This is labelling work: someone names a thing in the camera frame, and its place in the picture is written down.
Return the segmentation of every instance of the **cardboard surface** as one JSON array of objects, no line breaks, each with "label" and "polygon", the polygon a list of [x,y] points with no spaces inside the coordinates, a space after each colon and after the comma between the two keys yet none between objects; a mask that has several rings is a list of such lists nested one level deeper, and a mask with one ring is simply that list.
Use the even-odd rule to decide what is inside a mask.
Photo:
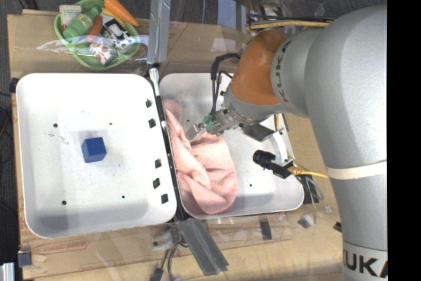
[{"label": "cardboard surface", "polygon": [[[53,30],[55,13],[24,11],[8,15],[11,77],[21,78],[32,72],[86,72],[66,52]],[[148,20],[139,20],[141,34],[147,33]],[[221,26],[171,23],[168,62],[161,67],[161,77],[171,72],[208,72],[211,62],[221,54],[239,51],[249,36]],[[116,72],[135,72],[137,64],[124,63]],[[223,68],[235,70],[233,61]],[[53,280],[148,280],[161,263],[166,248],[168,226],[132,228],[71,238],[43,239],[26,226],[16,97],[12,95],[16,177],[18,183],[21,250],[32,252],[32,265],[23,268],[24,279]],[[325,173],[310,122],[287,116],[289,136],[299,163],[310,170]],[[339,213],[330,181],[314,178],[325,200],[303,205],[295,211],[266,215],[272,240],[263,240],[259,217],[214,219],[207,222],[209,232],[227,258],[226,275],[207,280],[340,280],[342,238],[333,229]],[[316,223],[303,228],[298,221],[312,215]],[[190,250],[179,248],[172,261],[174,276],[202,280],[200,268]]]}]

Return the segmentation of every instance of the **green basket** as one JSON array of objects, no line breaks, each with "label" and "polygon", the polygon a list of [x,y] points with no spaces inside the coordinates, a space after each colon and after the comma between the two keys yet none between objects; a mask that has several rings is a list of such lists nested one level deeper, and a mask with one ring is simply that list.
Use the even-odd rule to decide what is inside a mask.
[{"label": "green basket", "polygon": [[[101,7],[104,7],[104,2],[102,0],[81,0],[77,2],[75,5],[81,5],[83,12],[89,12],[92,6],[94,5],[99,5]],[[132,35],[133,37],[136,37],[139,35],[136,29],[130,23],[124,21],[124,24],[126,25],[126,30],[130,35]],[[118,57],[113,63],[108,64],[107,66],[104,66],[89,51],[90,43],[86,41],[72,43],[64,38],[61,32],[61,19],[60,19],[59,14],[54,19],[54,31],[56,35],[59,37],[59,39],[61,40],[61,42],[63,43],[63,45],[66,46],[68,50],[72,53],[73,57],[83,67],[95,72],[103,72],[122,64],[124,61],[127,61],[128,59],[133,57],[137,53],[140,47],[140,43],[134,43],[124,53],[118,52]]]}]

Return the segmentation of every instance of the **orange carrot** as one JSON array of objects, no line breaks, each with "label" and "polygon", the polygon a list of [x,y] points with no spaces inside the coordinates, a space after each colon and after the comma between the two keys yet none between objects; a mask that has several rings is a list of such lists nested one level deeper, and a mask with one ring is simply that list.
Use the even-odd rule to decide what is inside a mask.
[{"label": "orange carrot", "polygon": [[86,35],[86,41],[91,43],[99,35],[99,32],[101,31],[102,26],[103,26],[103,17],[100,14],[98,14],[93,19],[93,25],[91,29],[89,30],[89,33]]},{"label": "orange carrot", "polygon": [[113,13],[118,18],[129,22],[133,26],[139,26],[136,19],[127,11],[127,9],[118,0],[102,0],[107,10]]}]

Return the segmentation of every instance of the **metal bracket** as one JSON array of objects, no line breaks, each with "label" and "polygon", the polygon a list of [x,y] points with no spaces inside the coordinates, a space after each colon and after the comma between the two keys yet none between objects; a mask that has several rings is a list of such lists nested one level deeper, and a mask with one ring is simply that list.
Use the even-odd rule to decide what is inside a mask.
[{"label": "metal bracket", "polygon": [[29,249],[21,249],[18,252],[19,267],[30,266],[32,264],[32,253]]},{"label": "metal bracket", "polygon": [[167,60],[168,35],[170,31],[171,0],[152,0],[149,22],[149,45],[147,63],[159,64]]},{"label": "metal bracket", "polygon": [[274,133],[273,130],[263,126],[262,124],[246,125],[241,129],[241,131],[259,142],[267,140]]},{"label": "metal bracket", "polygon": [[188,219],[178,224],[180,234],[188,244],[205,276],[227,271],[228,262],[200,219]]},{"label": "metal bracket", "polygon": [[285,162],[289,159],[284,138],[281,136],[282,132],[283,130],[275,131],[267,138],[274,148],[276,156],[274,163],[279,165],[285,165]]},{"label": "metal bracket", "polygon": [[9,83],[9,91],[11,93],[16,93],[16,86],[18,85],[18,78],[12,78],[11,82]]},{"label": "metal bracket", "polygon": [[186,138],[189,141],[194,141],[202,136],[206,131],[206,126],[203,123],[193,124],[186,132]]}]

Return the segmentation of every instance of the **pink towel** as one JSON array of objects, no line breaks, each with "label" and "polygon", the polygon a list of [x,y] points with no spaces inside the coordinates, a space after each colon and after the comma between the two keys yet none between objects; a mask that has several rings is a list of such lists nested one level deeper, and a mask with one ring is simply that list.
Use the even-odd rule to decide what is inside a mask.
[{"label": "pink towel", "polygon": [[208,215],[224,212],[237,193],[237,173],[222,137],[205,132],[190,143],[180,124],[182,107],[164,100],[178,183]]}]

